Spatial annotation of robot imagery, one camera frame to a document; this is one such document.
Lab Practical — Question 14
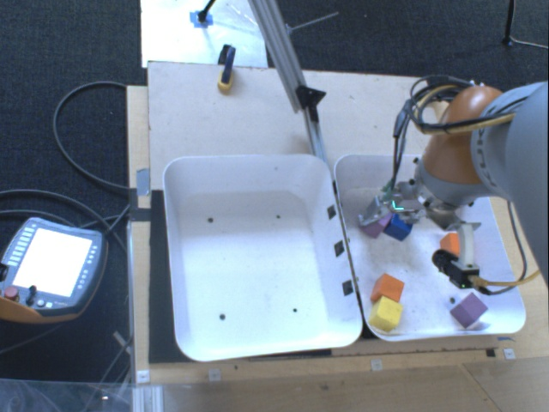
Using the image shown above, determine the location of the purple cube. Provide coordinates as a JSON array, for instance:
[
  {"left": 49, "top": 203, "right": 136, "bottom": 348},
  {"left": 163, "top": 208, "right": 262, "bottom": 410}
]
[
  {"left": 449, "top": 291, "right": 490, "bottom": 330},
  {"left": 361, "top": 214, "right": 394, "bottom": 239}
]

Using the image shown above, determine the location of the blue cube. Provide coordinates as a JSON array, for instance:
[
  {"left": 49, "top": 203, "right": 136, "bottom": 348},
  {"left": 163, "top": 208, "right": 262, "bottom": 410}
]
[{"left": 383, "top": 213, "right": 414, "bottom": 243}]

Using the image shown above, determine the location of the black cylinder on white bracket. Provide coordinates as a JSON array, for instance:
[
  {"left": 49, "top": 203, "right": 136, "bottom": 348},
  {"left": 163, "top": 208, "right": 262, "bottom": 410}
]
[{"left": 431, "top": 222, "right": 482, "bottom": 290}]

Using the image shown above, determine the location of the white plastic tray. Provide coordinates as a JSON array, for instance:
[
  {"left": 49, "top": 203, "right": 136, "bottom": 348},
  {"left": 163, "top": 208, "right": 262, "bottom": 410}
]
[
  {"left": 161, "top": 153, "right": 365, "bottom": 363},
  {"left": 333, "top": 153, "right": 528, "bottom": 342}
]

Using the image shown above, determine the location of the yellow cube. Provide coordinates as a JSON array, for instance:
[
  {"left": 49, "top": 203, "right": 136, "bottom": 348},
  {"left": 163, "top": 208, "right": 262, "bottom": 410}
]
[{"left": 368, "top": 294, "right": 405, "bottom": 333}]

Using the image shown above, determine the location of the thin black rod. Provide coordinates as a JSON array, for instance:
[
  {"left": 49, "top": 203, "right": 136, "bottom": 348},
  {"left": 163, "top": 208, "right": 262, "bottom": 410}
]
[{"left": 330, "top": 178, "right": 371, "bottom": 338}]

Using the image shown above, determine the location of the orange cube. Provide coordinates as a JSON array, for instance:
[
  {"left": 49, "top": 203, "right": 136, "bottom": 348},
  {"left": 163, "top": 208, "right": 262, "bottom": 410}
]
[
  {"left": 439, "top": 232, "right": 462, "bottom": 258},
  {"left": 370, "top": 272, "right": 406, "bottom": 305}
]

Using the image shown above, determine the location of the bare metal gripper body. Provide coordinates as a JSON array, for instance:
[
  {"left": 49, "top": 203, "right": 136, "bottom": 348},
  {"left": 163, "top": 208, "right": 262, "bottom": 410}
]
[{"left": 378, "top": 179, "right": 435, "bottom": 223}]

